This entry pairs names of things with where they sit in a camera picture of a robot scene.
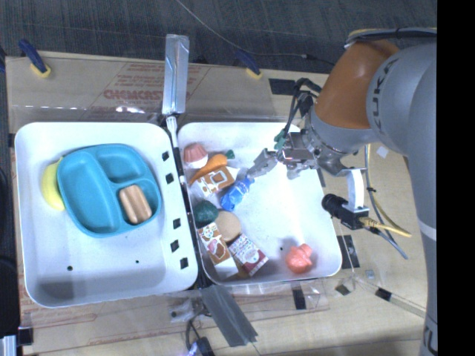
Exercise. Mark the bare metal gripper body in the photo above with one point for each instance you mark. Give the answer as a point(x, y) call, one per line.
point(301, 153)

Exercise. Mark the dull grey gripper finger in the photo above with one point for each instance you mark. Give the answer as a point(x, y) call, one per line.
point(259, 170)
point(265, 155)

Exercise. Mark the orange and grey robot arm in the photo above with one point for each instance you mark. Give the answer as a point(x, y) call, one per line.
point(401, 98)

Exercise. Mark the blue clear plastic bottle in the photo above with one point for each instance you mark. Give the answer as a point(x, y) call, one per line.
point(234, 195)

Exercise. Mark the white plastic tray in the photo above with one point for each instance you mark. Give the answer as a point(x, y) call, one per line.
point(282, 213)
point(92, 269)

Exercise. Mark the orange carrot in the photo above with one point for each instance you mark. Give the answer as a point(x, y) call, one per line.
point(209, 165)

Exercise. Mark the tan round biscuit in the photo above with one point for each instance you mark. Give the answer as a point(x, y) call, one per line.
point(229, 224)

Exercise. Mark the pink and white cupcake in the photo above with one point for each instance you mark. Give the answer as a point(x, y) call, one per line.
point(194, 154)

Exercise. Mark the dark green broccoli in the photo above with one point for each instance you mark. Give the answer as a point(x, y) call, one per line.
point(205, 213)

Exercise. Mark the red and white carton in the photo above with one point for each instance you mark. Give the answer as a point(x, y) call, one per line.
point(248, 255)

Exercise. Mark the brown and white printed carton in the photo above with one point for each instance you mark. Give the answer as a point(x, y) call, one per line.
point(215, 248)

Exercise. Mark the orange pink toy food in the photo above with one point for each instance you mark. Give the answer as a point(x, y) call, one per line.
point(298, 259)

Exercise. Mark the brown cardboard board red print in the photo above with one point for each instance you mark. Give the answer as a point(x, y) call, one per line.
point(122, 87)

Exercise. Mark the blue divided plate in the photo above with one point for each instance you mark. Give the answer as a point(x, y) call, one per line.
point(89, 191)

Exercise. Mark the yellow banana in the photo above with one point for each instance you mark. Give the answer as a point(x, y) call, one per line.
point(50, 189)

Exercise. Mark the black cylinder on white bracket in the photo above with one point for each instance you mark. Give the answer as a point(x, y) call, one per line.
point(347, 209)

